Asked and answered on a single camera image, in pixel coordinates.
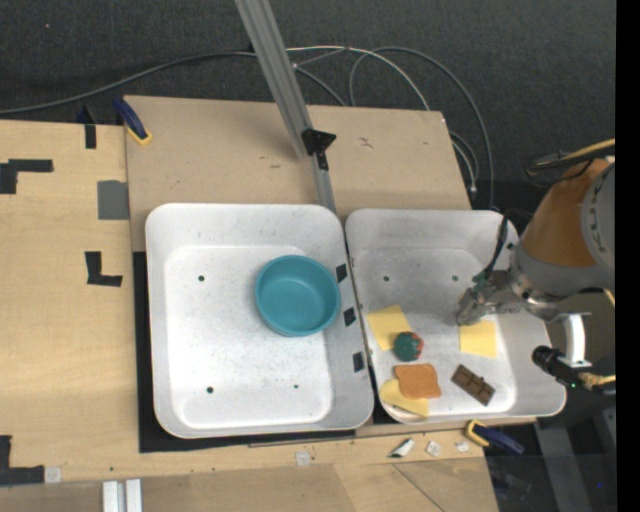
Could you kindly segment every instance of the bowl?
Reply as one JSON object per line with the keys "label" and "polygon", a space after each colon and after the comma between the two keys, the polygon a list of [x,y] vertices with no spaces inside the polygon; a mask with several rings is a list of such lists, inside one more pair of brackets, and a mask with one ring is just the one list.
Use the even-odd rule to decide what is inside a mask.
{"label": "bowl", "polygon": [[309,336],[327,328],[340,310],[338,283],[306,256],[281,256],[258,274],[255,300],[265,323],[283,336]]}

